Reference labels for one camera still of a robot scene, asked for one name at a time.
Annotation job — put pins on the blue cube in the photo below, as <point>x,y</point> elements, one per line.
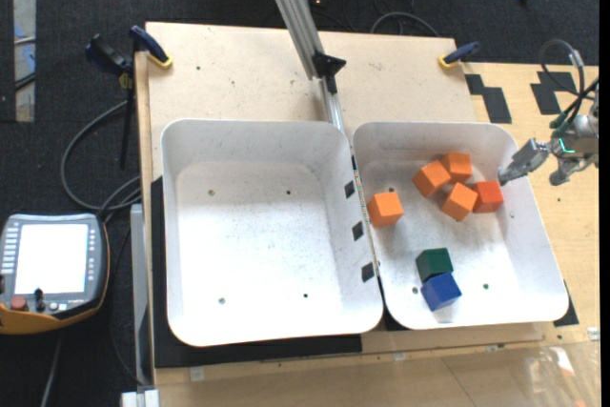
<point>441,291</point>

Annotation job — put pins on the green cube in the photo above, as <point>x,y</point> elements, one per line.
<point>433,262</point>

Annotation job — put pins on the orange cube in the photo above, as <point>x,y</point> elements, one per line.
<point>458,201</point>
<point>385,209</point>
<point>430,178</point>
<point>458,166</point>

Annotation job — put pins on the white plastic tray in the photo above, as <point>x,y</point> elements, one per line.
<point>257,248</point>
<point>495,262</point>

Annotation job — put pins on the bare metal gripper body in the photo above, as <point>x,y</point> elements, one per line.
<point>582,136</point>

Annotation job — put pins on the pale wood board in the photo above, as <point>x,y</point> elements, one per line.
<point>238,76</point>

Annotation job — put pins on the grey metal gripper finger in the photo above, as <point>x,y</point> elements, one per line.
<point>524,159</point>
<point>567,169</point>

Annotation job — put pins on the red cube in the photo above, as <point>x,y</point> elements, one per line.
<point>489,197</point>

